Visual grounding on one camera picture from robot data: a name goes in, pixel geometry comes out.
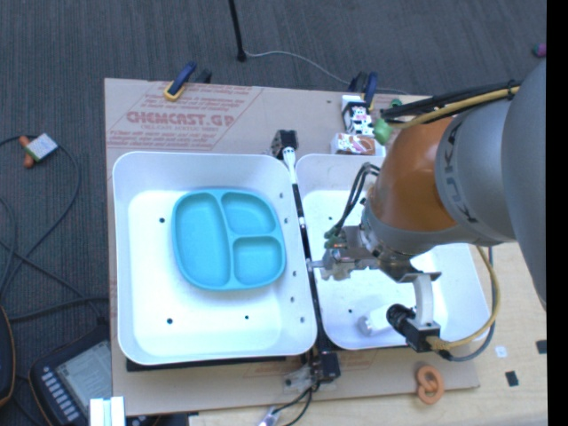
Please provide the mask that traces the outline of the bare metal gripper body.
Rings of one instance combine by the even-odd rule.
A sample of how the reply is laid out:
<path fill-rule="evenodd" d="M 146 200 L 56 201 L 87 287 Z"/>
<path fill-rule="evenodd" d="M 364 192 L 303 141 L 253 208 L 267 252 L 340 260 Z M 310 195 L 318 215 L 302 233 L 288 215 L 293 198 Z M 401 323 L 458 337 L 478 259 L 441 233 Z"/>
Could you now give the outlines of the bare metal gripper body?
<path fill-rule="evenodd" d="M 420 271 L 412 256 L 388 247 L 375 236 L 369 237 L 357 226 L 342 229 L 335 248 L 335 279 L 346 280 L 353 271 L 378 270 L 396 282 L 409 282 Z"/>

